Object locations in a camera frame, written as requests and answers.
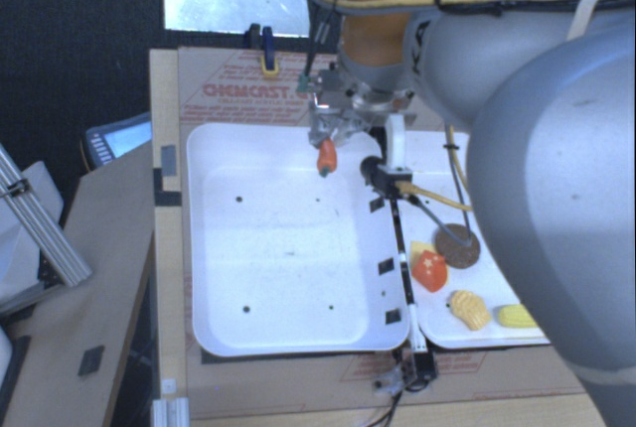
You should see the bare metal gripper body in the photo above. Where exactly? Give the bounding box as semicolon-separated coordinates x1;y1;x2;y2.
308;66;416;128

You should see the pale yellow wedge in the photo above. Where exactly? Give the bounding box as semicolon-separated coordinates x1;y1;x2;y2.
409;240;441;263

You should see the yellow corn cob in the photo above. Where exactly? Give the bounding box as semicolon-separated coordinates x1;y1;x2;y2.
496;304;539;330

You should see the red pizza slice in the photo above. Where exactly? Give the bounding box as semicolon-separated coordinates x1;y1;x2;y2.
410;249;449;294

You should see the black block with thin wires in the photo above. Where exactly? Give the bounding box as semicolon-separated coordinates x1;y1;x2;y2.
373;349;439;395

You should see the yellow ridged bread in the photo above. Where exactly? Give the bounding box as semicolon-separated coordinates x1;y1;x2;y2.
448;289;493;332

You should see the orange carrot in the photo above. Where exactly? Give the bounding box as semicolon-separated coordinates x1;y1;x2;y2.
316;138;339;179

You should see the black cylinder on white bracket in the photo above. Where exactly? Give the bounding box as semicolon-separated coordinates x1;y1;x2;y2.
359;113;414;198

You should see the thin black and white rod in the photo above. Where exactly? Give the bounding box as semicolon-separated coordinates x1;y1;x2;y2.
389;196;427;357

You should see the white plastic tray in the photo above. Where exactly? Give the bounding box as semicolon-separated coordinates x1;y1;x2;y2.
185;122;412;358
397;129;552;351

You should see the brown cardboard board red print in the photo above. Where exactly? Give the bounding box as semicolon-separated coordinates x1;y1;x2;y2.
148;45;600;422

